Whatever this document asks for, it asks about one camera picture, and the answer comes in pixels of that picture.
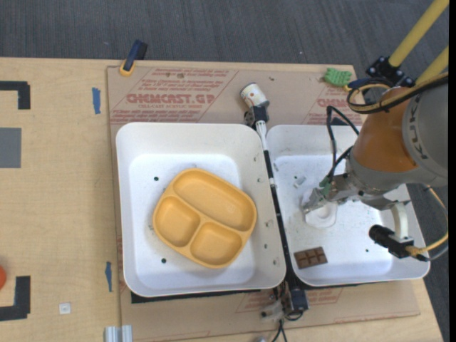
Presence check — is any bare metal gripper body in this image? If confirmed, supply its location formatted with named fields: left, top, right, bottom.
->
left=314, top=172, right=365, bottom=204

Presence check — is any white plastic cup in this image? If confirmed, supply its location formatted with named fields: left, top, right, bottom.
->
left=304, top=202, right=338, bottom=229

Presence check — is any thin black and white rod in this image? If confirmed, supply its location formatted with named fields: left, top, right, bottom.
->
left=254, top=119, right=297, bottom=289

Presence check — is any brown chocolate bar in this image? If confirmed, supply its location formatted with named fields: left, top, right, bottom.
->
left=293, top=247, right=328, bottom=270

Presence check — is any white plastic tray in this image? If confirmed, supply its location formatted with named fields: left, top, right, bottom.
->
left=115, top=121, right=287, bottom=298
left=266, top=124, right=431, bottom=287

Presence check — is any yellow divided plate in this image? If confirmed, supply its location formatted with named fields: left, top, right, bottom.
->
left=152, top=167, right=258, bottom=270

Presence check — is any brown cardboard board, red print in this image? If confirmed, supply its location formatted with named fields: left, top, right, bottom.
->
left=106, top=61, right=422, bottom=342

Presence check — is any yellow pole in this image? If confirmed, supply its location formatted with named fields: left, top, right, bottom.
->
left=388, top=0, right=450, bottom=67
left=415, top=46, right=450, bottom=86

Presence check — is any black cylinder on white bracket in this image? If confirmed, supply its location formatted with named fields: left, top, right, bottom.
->
left=368, top=201, right=416, bottom=259

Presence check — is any black block with thin wires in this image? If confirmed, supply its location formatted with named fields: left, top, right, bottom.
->
left=287, top=286, right=309, bottom=313
left=244, top=105, right=270, bottom=126

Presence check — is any black pole base mount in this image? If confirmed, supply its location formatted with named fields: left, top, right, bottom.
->
left=366, top=56, right=416, bottom=88

